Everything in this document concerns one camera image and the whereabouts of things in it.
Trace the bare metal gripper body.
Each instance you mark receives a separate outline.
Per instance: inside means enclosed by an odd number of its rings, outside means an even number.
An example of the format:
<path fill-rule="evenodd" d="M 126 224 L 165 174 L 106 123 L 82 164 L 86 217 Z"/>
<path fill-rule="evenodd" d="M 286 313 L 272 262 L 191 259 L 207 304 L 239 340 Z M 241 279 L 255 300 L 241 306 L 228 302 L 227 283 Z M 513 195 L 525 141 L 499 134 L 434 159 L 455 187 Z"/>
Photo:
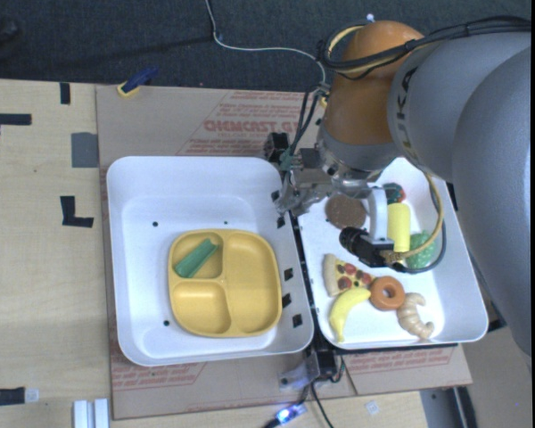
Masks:
<path fill-rule="evenodd" d="M 300 198 L 321 202 L 339 193 L 357 199 L 369 195 L 370 185 L 379 176 L 378 169 L 354 169 L 323 149 L 311 148 L 300 149 L 294 156 L 289 184 L 294 187 L 294 203 Z"/>

